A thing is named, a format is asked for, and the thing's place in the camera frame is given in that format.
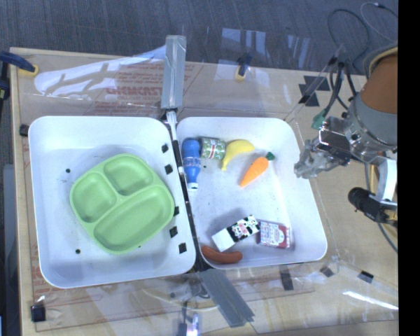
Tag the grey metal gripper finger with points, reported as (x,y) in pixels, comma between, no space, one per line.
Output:
(302,168)
(320,166)

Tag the blue bottle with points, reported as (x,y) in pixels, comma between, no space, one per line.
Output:
(191,159)

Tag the orange carrot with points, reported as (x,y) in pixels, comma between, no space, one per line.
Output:
(255,170)

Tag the brown sausage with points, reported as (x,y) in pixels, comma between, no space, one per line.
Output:
(221,255)

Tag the black cylinder on white bracket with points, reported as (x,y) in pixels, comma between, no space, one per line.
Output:
(365,201)

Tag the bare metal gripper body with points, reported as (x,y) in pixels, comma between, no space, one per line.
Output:
(337,140)

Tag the white plastic tray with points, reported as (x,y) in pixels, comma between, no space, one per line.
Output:
(56,145)
(227,201)

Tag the red carton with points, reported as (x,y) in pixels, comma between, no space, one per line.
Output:
(273,234)

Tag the green divided plate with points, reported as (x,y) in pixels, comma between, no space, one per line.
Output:
(126,208)

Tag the yellow banana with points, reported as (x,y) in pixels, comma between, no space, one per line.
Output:
(236,148)

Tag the brown cardboard board red print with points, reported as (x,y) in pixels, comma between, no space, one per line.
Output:
(350,201)

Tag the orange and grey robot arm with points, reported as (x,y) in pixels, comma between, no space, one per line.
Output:
(381,86)

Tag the green can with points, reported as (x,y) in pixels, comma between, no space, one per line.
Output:
(213,148)

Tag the white black-patterned carton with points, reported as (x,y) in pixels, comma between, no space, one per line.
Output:
(232,234)

